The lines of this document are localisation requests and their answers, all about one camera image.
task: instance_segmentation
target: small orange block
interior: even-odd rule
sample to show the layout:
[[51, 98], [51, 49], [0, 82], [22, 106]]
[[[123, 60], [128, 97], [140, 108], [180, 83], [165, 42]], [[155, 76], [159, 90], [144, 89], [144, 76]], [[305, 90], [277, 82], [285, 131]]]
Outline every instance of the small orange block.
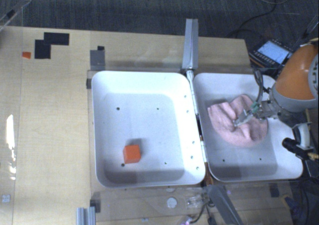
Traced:
[[31, 53], [30, 52], [22, 52], [22, 57], [26, 59], [31, 59]]
[[141, 159], [140, 147], [138, 144], [135, 145], [127, 145], [123, 150], [124, 155], [124, 163], [137, 163]]

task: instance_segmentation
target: wooden table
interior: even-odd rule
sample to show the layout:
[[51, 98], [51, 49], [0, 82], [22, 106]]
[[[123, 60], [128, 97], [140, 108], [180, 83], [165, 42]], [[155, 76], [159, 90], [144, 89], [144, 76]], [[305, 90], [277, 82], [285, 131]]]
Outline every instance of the wooden table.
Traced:
[[[69, 46], [52, 45], [51, 59], [34, 59], [34, 41], [44, 32], [70, 33]], [[182, 36], [93, 32], [28, 28], [23, 29], [23, 59], [14, 225], [71, 225], [77, 207], [89, 206], [90, 152], [88, 130], [87, 71], [90, 50], [105, 47], [106, 60], [113, 66], [181, 64]], [[199, 39], [199, 63], [216, 70], [233, 72], [249, 68], [243, 40]], [[262, 224], [292, 224], [289, 210], [280, 198], [271, 198], [268, 185], [239, 185], [231, 196], [242, 206], [243, 221]], [[288, 184], [281, 194], [291, 195]], [[215, 218], [222, 224], [221, 217]], [[103, 222], [103, 225], [175, 225], [181, 217]], [[207, 214], [198, 221], [207, 224]]]

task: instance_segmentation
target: metal bracket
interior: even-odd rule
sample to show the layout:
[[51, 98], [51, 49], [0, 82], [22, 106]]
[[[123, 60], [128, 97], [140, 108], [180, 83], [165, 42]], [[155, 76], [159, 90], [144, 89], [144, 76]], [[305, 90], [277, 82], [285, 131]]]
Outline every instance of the metal bracket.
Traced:
[[194, 72], [192, 70], [187, 70], [186, 71], [186, 77], [187, 77], [187, 79], [189, 81], [189, 86], [190, 86], [191, 96], [192, 96], [192, 99], [193, 99], [196, 119], [198, 119], [198, 114], [199, 113], [198, 113], [197, 99], [196, 99], [195, 89], [194, 89], [194, 84], [193, 84]]
[[22, 12], [23, 7], [27, 6], [30, 2], [31, 0], [19, 0], [5, 15], [0, 15], [0, 32], [4, 27], [9, 25], [9, 23]]
[[96, 225], [95, 207], [78, 208], [76, 210], [76, 224], [77, 225]]
[[186, 19], [182, 70], [198, 68], [198, 20]]
[[243, 225], [234, 205], [222, 186], [209, 185], [206, 187], [206, 191], [226, 224]]
[[310, 132], [308, 126], [310, 122], [300, 123], [293, 127], [293, 129], [297, 128], [300, 134], [300, 144], [297, 144], [297, 147], [304, 151], [313, 150], [310, 146]]

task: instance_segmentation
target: hinge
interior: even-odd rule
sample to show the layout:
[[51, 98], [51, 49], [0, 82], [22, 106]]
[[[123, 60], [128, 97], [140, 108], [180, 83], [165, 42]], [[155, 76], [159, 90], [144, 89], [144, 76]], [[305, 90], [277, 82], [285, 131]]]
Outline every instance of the hinge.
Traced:
[[193, 84], [194, 72], [192, 70], [187, 70], [186, 71], [186, 76], [187, 76], [187, 79], [189, 81], [191, 97], [193, 99], [193, 104], [194, 104], [194, 111], [195, 111], [195, 114], [196, 114], [196, 117], [197, 117], [198, 116], [198, 106], [197, 106], [197, 99], [196, 99], [195, 89], [194, 89], [194, 84]]
[[204, 141], [200, 141], [200, 146], [201, 146], [201, 152], [203, 154], [204, 162], [207, 162], [207, 152], [206, 152], [206, 145]]

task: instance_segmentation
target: pink towel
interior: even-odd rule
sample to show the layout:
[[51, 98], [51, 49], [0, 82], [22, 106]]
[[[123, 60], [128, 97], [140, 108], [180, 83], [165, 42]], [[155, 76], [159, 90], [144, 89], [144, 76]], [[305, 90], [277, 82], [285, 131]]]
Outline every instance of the pink towel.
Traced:
[[237, 119], [244, 109], [249, 110], [252, 103], [247, 95], [240, 95], [231, 103], [215, 104], [208, 108], [213, 128], [225, 141], [240, 147], [251, 147], [265, 138], [267, 120], [252, 118], [238, 127], [233, 124], [233, 120]]

